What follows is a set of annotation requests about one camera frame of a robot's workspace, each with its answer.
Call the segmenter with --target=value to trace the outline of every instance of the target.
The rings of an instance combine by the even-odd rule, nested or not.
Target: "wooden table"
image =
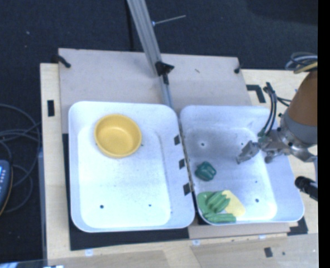
[[[280,97],[292,98],[295,89],[306,74],[294,75],[281,70],[242,70],[247,85],[261,88],[270,82]],[[45,175],[46,250],[49,265],[72,267],[282,267],[301,259],[301,267],[318,265],[318,203],[302,194],[305,205],[304,218],[308,234],[287,236],[283,233],[250,233],[201,239],[142,243],[101,247],[87,250],[70,250],[68,207],[64,172],[64,155],[61,130],[61,100],[58,64],[41,64],[42,133]],[[253,105],[260,103],[256,93],[249,91]],[[54,103],[54,114],[49,115],[49,101]],[[278,105],[278,112],[285,107]],[[311,149],[316,154],[317,148]],[[294,157],[289,160],[295,176],[315,178],[313,164],[305,164]],[[287,224],[290,228],[298,223]]]

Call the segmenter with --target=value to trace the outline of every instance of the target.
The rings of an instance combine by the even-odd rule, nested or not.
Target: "white tray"
[[[95,123],[113,113],[132,118],[142,144],[113,159],[95,144]],[[69,110],[70,203],[74,224],[86,232],[184,228],[194,219],[178,118],[160,104],[78,102]]]
[[[260,152],[239,165],[236,162],[244,145],[249,140],[257,141],[257,133],[268,116],[268,109],[257,106],[188,106],[180,114],[195,195],[232,191],[246,208],[237,224],[295,222],[304,214],[287,156],[276,157],[266,164],[265,155]],[[217,171],[211,181],[203,181],[194,174],[203,161],[211,163]]]

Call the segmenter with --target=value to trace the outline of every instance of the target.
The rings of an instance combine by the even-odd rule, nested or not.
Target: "cheese slice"
[[[229,205],[225,208],[227,213],[232,213],[235,217],[240,217],[245,214],[244,205],[230,190],[224,190],[222,195],[227,195],[227,198],[231,199]]]

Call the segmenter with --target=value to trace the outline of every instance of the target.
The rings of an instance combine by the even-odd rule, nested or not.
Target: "bowl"
[[[97,121],[94,138],[105,155],[122,158],[136,152],[141,145],[142,134],[131,118],[122,114],[110,114]]]

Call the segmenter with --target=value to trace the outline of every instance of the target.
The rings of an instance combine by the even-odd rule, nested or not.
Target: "black floor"
[[[186,15],[155,26],[162,53],[236,56],[246,69],[283,69],[292,53],[318,51],[318,0],[146,2],[154,21]],[[125,0],[0,0],[0,103],[40,122],[39,64],[50,62],[60,47],[129,50]],[[29,126],[0,109],[0,131]],[[34,142],[21,138],[9,146],[15,162],[29,168]],[[37,167],[31,176],[31,199],[0,218],[0,262],[42,258]],[[14,190],[15,203],[28,185]]]

